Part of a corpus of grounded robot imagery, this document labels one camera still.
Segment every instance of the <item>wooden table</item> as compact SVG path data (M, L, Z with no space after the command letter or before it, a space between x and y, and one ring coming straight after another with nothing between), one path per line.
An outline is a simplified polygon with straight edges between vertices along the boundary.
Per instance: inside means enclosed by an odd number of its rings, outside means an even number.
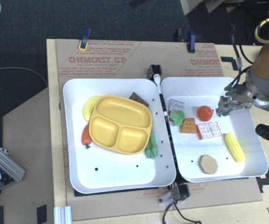
M235 57L233 47L230 45L216 45L218 56ZM244 46L245 54L250 60L254 60L258 55L261 47ZM53 184L54 184L54 202L56 207L64 207L67 205L64 161L62 147L62 128L61 115L59 111L59 86L57 76L57 49L56 40L47 40L47 56L48 56L48 76L49 76L49 94L50 94L50 125L51 125L51 145L52 145L52 163L53 163ZM236 71L233 71L230 63L221 62L221 67L226 77L235 77ZM252 107L251 113L255 125L263 123L269 125L269 112ZM261 139L265 154L269 162L269 142ZM240 224L266 224L269 223L269 185L263 187L263 200L260 202L231 204L225 206L213 206L205 208L195 208L183 210L185 217L192 220L201 220L203 224L216 223L240 223ZM94 220L77 221L77 224L139 224L139 223L162 223L162 212L129 215L122 217L100 218ZM186 223L176 211L169 211L166 215L166 221L171 223Z

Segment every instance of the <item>black cable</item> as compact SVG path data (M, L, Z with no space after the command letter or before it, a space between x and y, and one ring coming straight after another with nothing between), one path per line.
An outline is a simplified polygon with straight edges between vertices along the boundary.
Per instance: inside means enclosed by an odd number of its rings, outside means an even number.
M166 209L163 211L163 224L166 224L164 218L165 218L165 216L166 216L168 210L169 210L170 207L172 206L172 204L173 204L173 203L169 204L169 205L166 207Z
M253 64L253 62L250 61L247 58L246 54L243 52L241 42L240 42L239 37L238 37L237 32L236 32L236 27L234 25L232 25L231 28L232 28L232 31L233 31L233 35L234 35L235 39L237 40L237 43L238 43L238 46L239 46L239 49L241 51L241 54L242 54L243 58L245 58L246 61L249 62L250 64ZM239 55L237 55L238 51L237 51L236 46L235 46L235 53L236 53L236 56L239 57Z
M248 67L246 67L245 69L243 69L243 70L241 71L241 75L242 75L243 73L248 72L248 71L250 70L250 68L251 68L251 65L248 66ZM234 80L233 80L230 84L233 85L233 84L235 83L235 81L236 81L238 78L239 78L239 75L237 75L237 76L234 78Z
M192 223L194 223L194 224L202 224L201 221L193 221L193 220L190 220L190 219L185 218L185 217L181 214L181 212L180 212L180 210L178 209L178 207L176 206L176 203L173 203L173 204L174 204L176 210L178 211L179 215L180 215L184 220L189 221L189 222L192 222Z
M201 221L193 221L193 220L190 220L190 219L185 218L185 216L182 215L182 213L180 212L180 210L179 210L178 207L176 206L176 202L173 202L173 203L169 204L169 205L166 207L166 209L164 210L164 212L163 212L163 224L166 224L166 222L165 222L164 219L165 219L165 216L166 216L168 210L170 209L170 207L171 207L172 205L175 206L175 208L176 208L176 210L178 211L179 215L180 215L184 220L186 220L186 221L188 221L188 222L192 222L192 223L194 223L194 224L202 224Z
M49 86L47 81L44 79L44 77L42 75L40 75L38 72L36 72L34 70L31 70L31 69L28 69L28 68L23 68L23 67L1 67L0 70L26 70L26 71L32 72L32 73L36 74L37 76L39 76L44 81L46 87Z
M236 44L235 44L235 39L237 39L236 30L235 30L235 25L231 24L231 43L232 43L232 46L233 46L233 48L234 48L236 57L237 57L237 58L240 58L238 49L237 49ZM241 64L238 64L238 76L236 77L236 79L234 79L234 80L231 82L231 84L232 84L232 88L233 88L233 89L234 89L234 88L237 86L237 84L239 83L240 78L241 78Z

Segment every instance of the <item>toy tomato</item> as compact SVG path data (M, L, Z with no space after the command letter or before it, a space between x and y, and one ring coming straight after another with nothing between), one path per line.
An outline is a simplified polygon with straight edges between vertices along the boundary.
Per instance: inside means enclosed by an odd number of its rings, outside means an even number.
M197 109L197 116L202 121L210 120L212 115L213 110L209 106L203 105Z

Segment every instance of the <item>small package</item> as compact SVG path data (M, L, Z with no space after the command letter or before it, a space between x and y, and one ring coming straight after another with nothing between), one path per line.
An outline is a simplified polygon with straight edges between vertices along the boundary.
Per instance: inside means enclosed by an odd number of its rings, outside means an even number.
M168 108L169 118L170 118L171 113L177 113L178 111L184 112L184 103L178 100L170 99L169 108Z
M209 122L197 125L199 139L210 139L222 136L217 122Z

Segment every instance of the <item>yellow plate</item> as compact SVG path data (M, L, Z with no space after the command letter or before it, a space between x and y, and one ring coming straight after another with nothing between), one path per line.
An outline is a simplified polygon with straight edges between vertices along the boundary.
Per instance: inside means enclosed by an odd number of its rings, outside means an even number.
M122 154L138 154L148 143L152 127L150 110L127 98L100 97L91 114L89 133L97 145Z

